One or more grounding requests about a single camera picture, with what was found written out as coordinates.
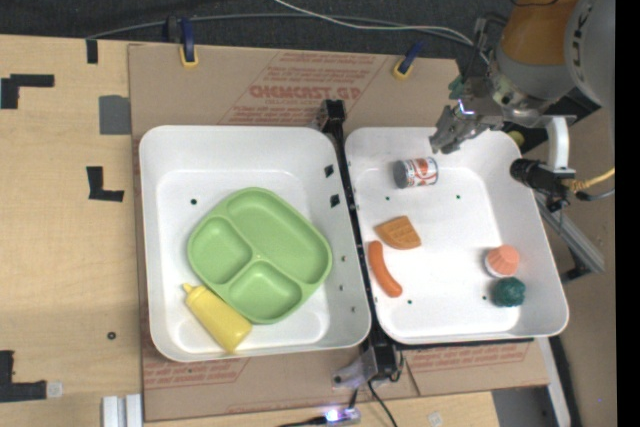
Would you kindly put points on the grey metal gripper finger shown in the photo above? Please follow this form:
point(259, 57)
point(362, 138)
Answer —
point(441, 135)
point(464, 131)

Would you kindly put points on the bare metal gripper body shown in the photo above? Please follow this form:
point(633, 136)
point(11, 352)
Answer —
point(487, 107)

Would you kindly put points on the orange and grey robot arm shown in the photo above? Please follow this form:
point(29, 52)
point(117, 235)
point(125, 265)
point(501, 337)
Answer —
point(550, 30)

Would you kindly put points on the red and white can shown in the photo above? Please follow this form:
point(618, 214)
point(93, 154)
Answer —
point(416, 172)

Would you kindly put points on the white plastic tray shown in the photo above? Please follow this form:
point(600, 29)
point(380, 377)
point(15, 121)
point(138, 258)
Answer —
point(450, 225)
point(175, 240)

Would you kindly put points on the orange biscuit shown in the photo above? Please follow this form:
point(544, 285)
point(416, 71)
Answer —
point(399, 232)

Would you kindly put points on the thin black rod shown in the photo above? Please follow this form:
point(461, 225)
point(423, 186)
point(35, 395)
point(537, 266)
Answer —
point(356, 225)

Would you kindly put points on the orange sausage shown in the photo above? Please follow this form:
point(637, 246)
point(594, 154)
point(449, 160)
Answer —
point(384, 270)

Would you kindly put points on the green broccoli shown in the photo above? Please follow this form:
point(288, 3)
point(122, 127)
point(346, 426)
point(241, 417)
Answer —
point(508, 292)

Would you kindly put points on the green divided plate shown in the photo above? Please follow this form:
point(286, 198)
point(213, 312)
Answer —
point(260, 250)

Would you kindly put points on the brown cardboard board red print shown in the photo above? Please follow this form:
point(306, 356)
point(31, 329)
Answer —
point(200, 90)

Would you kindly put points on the yellow squeeze bottle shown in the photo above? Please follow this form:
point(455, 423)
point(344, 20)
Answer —
point(217, 317)

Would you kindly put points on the black cylinder on white bracket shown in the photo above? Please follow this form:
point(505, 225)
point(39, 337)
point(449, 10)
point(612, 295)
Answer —
point(537, 175)

